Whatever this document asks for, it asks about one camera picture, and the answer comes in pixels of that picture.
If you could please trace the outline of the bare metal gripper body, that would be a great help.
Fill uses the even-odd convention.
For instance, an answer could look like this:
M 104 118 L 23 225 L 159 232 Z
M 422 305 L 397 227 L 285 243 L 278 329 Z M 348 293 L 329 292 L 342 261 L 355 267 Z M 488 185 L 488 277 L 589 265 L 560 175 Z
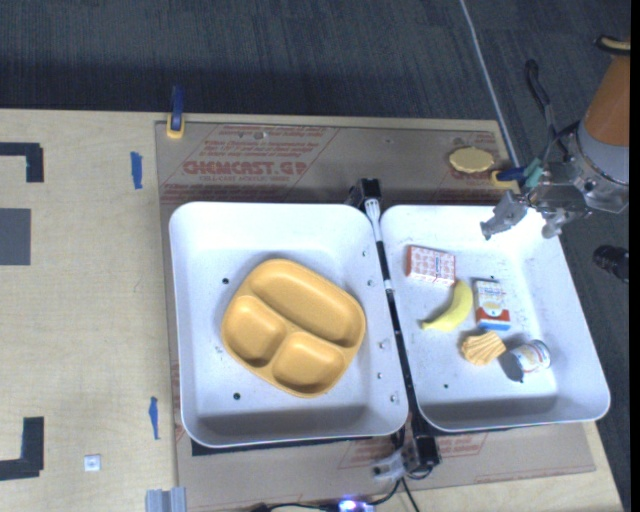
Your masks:
M 525 194 L 544 213 L 620 213 L 629 202 L 627 167 L 603 170 L 588 160 L 550 162 L 525 180 Z

